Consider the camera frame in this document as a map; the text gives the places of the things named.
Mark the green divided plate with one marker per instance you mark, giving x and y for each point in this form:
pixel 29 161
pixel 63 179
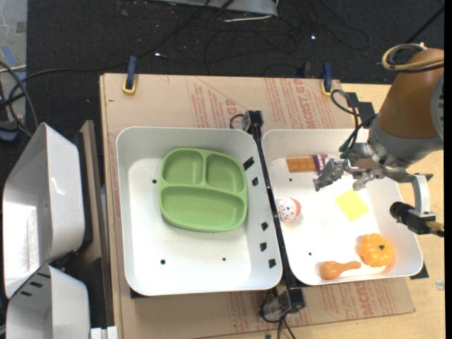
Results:
pixel 201 203

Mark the yellow flat square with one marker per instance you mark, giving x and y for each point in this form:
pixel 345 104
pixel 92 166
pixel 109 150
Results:
pixel 352 205

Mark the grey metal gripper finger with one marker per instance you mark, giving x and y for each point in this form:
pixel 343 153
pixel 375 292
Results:
pixel 328 177
pixel 362 183

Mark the brown cardboard board red print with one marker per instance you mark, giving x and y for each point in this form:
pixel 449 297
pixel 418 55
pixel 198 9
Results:
pixel 197 97

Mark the white and pink cupcake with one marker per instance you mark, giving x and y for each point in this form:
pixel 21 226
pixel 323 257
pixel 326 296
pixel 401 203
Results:
pixel 286 209

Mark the purple packet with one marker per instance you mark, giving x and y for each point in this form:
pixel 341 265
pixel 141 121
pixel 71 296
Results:
pixel 319 162

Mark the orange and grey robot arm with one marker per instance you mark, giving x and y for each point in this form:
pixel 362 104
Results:
pixel 406 104

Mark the orange chicken drumstick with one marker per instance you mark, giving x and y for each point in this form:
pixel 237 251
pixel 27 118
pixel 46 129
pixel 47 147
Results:
pixel 332 270

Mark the white plastic tray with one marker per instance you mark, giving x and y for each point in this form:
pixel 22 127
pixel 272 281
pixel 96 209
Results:
pixel 197 260
pixel 325 235

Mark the orange biscuit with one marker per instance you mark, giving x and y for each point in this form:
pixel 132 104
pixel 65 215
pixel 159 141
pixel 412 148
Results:
pixel 299 165

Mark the black cylinder on white bracket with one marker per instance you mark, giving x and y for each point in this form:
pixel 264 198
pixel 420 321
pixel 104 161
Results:
pixel 409 217

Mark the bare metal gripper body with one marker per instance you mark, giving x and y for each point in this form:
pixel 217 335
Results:
pixel 367 161

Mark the orange pumpkin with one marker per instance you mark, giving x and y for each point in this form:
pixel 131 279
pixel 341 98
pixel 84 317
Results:
pixel 375 251

